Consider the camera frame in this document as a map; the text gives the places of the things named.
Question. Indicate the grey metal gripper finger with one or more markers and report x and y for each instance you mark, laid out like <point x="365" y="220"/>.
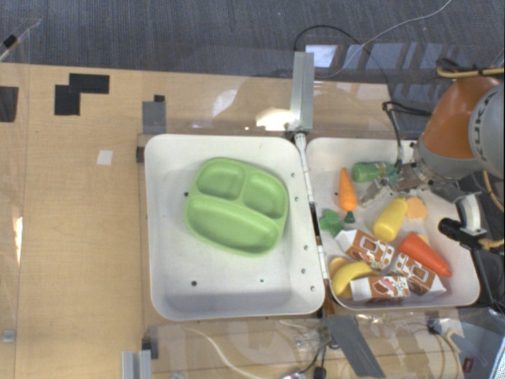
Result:
<point x="386" y="182"/>
<point x="372" y="196"/>

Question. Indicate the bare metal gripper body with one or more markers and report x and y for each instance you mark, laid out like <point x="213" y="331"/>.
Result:
<point x="412" y="178"/>

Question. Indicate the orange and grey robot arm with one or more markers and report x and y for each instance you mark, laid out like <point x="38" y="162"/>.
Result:
<point x="453" y="124"/>

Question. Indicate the green bottle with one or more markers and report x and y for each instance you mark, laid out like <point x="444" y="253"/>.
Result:
<point x="365" y="172"/>

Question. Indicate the orange carrot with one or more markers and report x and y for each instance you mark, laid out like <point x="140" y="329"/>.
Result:
<point x="347" y="194"/>

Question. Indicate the yellow bottle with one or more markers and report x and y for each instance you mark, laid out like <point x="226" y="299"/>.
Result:
<point x="390" y="219"/>

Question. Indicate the orange biscuit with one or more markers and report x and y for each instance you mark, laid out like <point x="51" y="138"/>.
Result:
<point x="417" y="208"/>

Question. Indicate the green broccoli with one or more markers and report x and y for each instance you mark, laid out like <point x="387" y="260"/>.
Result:
<point x="330" y="221"/>

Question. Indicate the brown and white carton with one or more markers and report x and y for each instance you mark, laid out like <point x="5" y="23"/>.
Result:
<point x="367" y="247"/>
<point x="378" y="289"/>
<point x="418" y="276"/>

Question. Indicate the white plastic tray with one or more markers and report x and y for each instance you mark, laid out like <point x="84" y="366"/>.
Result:
<point x="327" y="160"/>
<point x="221" y="286"/>

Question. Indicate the thin black and white rod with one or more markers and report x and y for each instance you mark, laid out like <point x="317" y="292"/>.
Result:
<point x="307" y="172"/>

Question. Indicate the orange bottle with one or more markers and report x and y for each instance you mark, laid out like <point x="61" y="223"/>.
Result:
<point x="422" y="253"/>

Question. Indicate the yellow banana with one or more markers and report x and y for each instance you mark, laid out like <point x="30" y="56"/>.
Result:
<point x="349" y="276"/>

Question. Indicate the green divided plate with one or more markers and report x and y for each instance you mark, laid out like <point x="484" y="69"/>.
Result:
<point x="236" y="219"/>

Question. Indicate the black cylinder on white bracket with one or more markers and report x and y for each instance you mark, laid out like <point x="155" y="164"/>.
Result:
<point x="467" y="227"/>

